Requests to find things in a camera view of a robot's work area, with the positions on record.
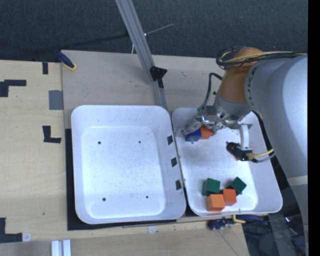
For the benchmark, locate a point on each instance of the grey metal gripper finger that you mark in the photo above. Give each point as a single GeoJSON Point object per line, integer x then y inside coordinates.
{"type": "Point", "coordinates": [192, 127]}
{"type": "Point", "coordinates": [216, 127]}

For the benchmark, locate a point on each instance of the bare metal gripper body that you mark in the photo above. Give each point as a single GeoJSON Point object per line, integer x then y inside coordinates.
{"type": "Point", "coordinates": [212, 115]}

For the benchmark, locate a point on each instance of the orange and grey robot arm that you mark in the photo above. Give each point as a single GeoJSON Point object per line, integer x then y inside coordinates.
{"type": "Point", "coordinates": [277, 100]}

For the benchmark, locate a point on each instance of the blue cube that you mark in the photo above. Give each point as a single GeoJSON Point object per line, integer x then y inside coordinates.
{"type": "Point", "coordinates": [194, 137]}

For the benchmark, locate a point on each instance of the orange cube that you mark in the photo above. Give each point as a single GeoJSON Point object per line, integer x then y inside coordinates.
{"type": "Point", "coordinates": [215, 202]}
{"type": "Point", "coordinates": [229, 196]}
{"type": "Point", "coordinates": [206, 133]}

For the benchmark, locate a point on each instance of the white plastic tray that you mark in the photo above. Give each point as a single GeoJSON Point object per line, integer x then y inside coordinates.
{"type": "Point", "coordinates": [120, 165]}
{"type": "Point", "coordinates": [212, 160]}

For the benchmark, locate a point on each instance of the green cube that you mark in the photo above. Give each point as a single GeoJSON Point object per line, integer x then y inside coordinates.
{"type": "Point", "coordinates": [238, 185]}
{"type": "Point", "coordinates": [212, 185]}

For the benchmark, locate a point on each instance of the black cylinder on white bracket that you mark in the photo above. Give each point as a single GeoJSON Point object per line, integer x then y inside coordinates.
{"type": "Point", "coordinates": [243, 140]}

